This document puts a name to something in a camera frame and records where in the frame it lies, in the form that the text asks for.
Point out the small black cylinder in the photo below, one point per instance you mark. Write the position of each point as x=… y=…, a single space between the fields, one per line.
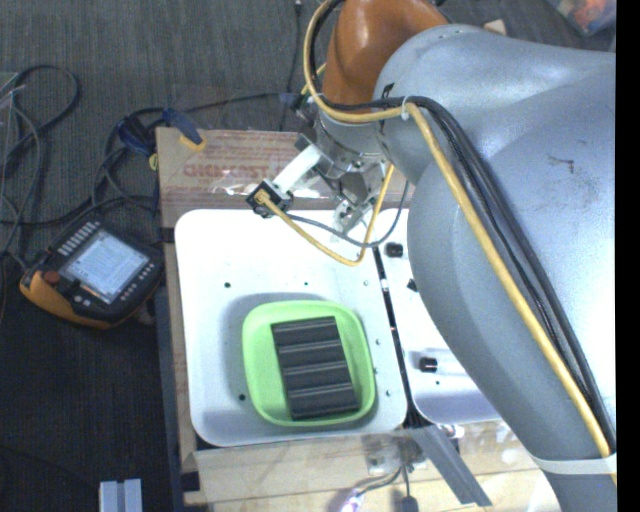
x=394 y=249

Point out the black cylinder on white bracket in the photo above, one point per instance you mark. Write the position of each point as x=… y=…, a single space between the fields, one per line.
x=272 y=197

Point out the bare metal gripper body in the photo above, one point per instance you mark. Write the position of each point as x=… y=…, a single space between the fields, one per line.
x=357 y=180

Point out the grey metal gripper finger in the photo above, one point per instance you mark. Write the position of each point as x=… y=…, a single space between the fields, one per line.
x=366 y=210
x=345 y=215

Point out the black ribbed rectangular block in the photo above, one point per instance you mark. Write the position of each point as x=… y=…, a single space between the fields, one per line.
x=315 y=367

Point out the green plate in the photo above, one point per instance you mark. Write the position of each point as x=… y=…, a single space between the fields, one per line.
x=260 y=360

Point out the white plastic tray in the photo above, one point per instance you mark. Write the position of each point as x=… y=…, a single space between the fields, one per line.
x=280 y=260
x=425 y=400

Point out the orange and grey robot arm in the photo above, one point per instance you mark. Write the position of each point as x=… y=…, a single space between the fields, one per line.
x=520 y=210

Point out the brown cardboard board red print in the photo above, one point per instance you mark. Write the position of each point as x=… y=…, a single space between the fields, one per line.
x=225 y=160

